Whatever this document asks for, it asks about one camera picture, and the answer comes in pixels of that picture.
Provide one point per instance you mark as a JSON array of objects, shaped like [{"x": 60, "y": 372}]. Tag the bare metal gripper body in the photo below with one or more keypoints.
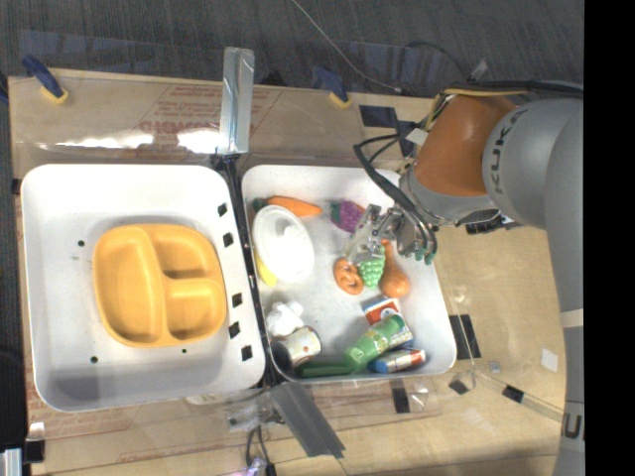
[{"x": 399, "y": 231}]

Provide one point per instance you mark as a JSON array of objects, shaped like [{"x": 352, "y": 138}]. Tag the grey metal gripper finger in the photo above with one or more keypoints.
[
  {"x": 362, "y": 248},
  {"x": 371, "y": 216}
]

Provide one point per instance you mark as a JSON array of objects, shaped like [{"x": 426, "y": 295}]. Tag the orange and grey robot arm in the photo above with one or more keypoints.
[{"x": 536, "y": 166}]

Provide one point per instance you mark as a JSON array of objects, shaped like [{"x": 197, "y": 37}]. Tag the purple grapes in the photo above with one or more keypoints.
[{"x": 347, "y": 216}]

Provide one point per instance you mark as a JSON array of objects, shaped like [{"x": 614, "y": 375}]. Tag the green grapes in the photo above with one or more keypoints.
[{"x": 372, "y": 271}]

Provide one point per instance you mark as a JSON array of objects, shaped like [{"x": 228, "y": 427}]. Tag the orange pretzel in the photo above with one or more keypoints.
[{"x": 347, "y": 278}]

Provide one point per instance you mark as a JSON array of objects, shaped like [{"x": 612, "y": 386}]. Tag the orange pear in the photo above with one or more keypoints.
[{"x": 394, "y": 280}]

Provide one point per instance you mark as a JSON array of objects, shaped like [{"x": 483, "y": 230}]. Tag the white and red carton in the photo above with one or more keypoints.
[{"x": 382, "y": 310}]

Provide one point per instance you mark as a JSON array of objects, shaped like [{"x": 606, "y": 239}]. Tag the orange carrot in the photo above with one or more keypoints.
[{"x": 297, "y": 207}]

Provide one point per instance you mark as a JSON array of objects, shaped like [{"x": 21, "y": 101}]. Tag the white plastic tray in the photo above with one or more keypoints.
[
  {"x": 327, "y": 315},
  {"x": 64, "y": 275}
]

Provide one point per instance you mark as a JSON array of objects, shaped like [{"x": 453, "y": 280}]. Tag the white bowl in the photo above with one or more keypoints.
[{"x": 283, "y": 246}]

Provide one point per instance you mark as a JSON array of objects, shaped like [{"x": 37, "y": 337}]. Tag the green plastic bottle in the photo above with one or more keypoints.
[{"x": 377, "y": 345}]

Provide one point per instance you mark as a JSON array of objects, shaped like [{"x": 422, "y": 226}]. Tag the yellow banana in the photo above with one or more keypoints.
[{"x": 265, "y": 275}]

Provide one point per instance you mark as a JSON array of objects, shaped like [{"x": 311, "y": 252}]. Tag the white garlic bulb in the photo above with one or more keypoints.
[{"x": 284, "y": 318}]

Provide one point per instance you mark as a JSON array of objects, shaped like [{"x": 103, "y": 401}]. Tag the brown cardboard board red print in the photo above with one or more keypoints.
[{"x": 317, "y": 112}]

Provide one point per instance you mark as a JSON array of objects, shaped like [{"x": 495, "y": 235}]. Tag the green cucumber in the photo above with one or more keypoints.
[{"x": 322, "y": 369}]

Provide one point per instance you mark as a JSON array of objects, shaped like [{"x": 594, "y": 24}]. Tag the yellow divided plate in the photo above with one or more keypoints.
[{"x": 134, "y": 285}]

